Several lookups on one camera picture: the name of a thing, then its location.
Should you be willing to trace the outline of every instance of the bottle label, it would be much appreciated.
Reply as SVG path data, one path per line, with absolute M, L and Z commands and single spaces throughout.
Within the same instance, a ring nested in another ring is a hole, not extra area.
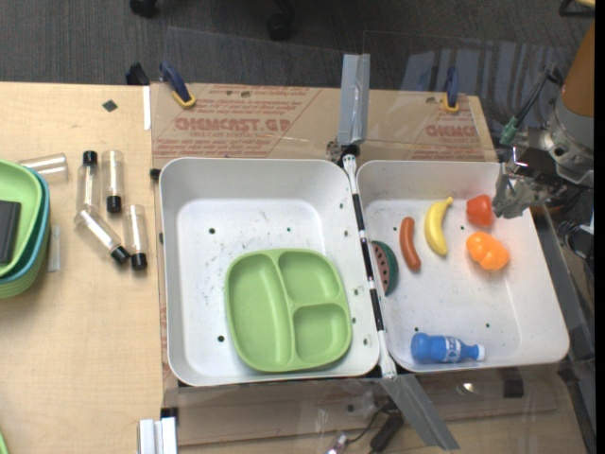
M 460 341 L 453 337 L 445 337 L 445 354 L 443 360 L 445 363 L 456 363 L 460 360 L 462 345 Z

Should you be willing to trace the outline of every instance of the gray carpet floor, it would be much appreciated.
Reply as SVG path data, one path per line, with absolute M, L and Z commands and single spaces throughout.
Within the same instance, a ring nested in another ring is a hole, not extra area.
M 338 52 L 362 52 L 365 31 L 574 52 L 590 24 L 561 17 L 562 0 L 290 1 L 288 42 Z M 171 27 L 268 41 L 266 19 L 277 10 L 271 0 L 158 0 L 157 7 L 147 19 L 131 12 L 129 0 L 0 0 L 0 80 L 122 84 L 135 61 L 156 79 Z

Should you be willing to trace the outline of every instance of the green connector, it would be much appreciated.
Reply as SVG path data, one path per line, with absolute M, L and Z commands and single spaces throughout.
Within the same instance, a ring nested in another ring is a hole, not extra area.
M 518 124 L 519 120 L 513 116 L 507 123 L 507 126 L 505 126 L 502 130 L 502 136 L 500 136 L 500 145 L 506 145 L 508 147 L 512 146 L 514 135 L 519 131 L 517 128 Z

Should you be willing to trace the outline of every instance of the blue bottle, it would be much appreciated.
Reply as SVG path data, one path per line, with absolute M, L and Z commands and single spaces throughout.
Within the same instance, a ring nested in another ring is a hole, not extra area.
M 416 333 L 412 338 L 412 357 L 415 360 L 434 360 L 441 363 L 458 363 L 466 358 L 476 361 L 485 359 L 483 345 L 469 346 L 458 338 L 443 335 L 429 336 Z

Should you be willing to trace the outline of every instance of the caster wheel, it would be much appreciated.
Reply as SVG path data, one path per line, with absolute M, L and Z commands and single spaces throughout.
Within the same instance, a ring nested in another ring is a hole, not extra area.
M 285 41 L 290 37 L 290 24 L 292 19 L 278 13 L 267 20 L 268 36 L 273 41 Z
M 130 0 L 130 9 L 142 17 L 150 17 L 155 12 L 155 0 Z

